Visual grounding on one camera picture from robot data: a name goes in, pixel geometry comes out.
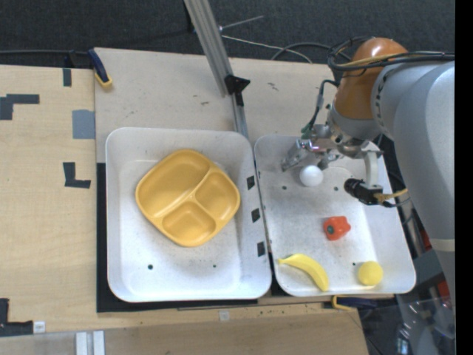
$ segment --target black bracket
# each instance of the black bracket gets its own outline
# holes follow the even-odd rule
[[[236,105],[243,107],[243,96],[242,91],[249,85],[250,81],[247,79],[239,78],[234,75],[227,75],[225,77],[225,85],[230,95],[235,94]]]
[[[33,321],[8,322],[9,299],[0,299],[0,337],[13,337],[33,333]]]

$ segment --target yellow plate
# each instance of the yellow plate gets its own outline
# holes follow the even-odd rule
[[[233,181],[192,149],[177,150],[154,166],[138,183],[135,199],[156,228],[186,247],[209,241],[240,204]]]

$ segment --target white wire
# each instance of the white wire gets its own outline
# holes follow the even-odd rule
[[[222,35],[223,38],[226,38],[226,39],[232,39],[234,41],[239,41],[239,42],[244,42],[246,44],[254,44],[256,46],[262,46],[262,47],[267,47],[268,49],[276,49],[276,50],[283,50],[284,48],[283,47],[277,47],[277,46],[271,46],[269,44],[260,44],[258,42],[252,42],[252,41],[247,41],[246,39],[241,39],[241,38],[234,38],[234,37],[229,37],[228,35]],[[313,62],[307,57],[305,56],[304,54],[301,54],[301,53],[298,53],[297,51],[294,51],[294,50],[286,50],[287,52],[289,53],[293,53],[293,54],[296,54],[298,56],[301,56],[303,57],[307,62],[309,62],[310,64],[313,64]]]

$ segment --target wooden table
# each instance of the wooden table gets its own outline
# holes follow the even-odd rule
[[[218,346],[228,353],[317,348],[320,354],[367,354],[358,313],[326,309],[326,298],[268,293],[257,305],[97,313],[96,165],[104,162],[107,133],[121,126],[233,130],[229,98],[219,96],[205,57],[97,52],[111,89],[101,87],[91,70],[71,69],[68,85],[69,70],[0,67],[0,98],[39,98],[39,104],[14,102],[11,119],[0,120],[0,298],[10,299],[9,322],[44,322],[51,335],[105,330],[110,354],[132,348],[147,354],[155,341],[170,354],[185,353],[190,343],[193,354]],[[332,78],[322,65],[231,63],[237,76],[252,80],[243,92],[252,143],[265,134],[297,135],[312,115],[321,80]],[[333,92],[327,88],[327,101]],[[142,108],[152,109],[157,99],[166,103],[156,115],[146,114]],[[95,138],[74,133],[77,111],[95,113]],[[64,163],[71,162],[76,180],[90,180],[88,188],[65,186]],[[47,335],[2,338],[0,354],[8,346],[39,345]]]

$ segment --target yellow banana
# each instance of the yellow banana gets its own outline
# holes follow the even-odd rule
[[[301,269],[312,277],[314,283],[322,290],[328,290],[328,276],[319,262],[315,261],[306,254],[293,254],[284,259],[279,258],[278,264],[288,264],[289,266]]]

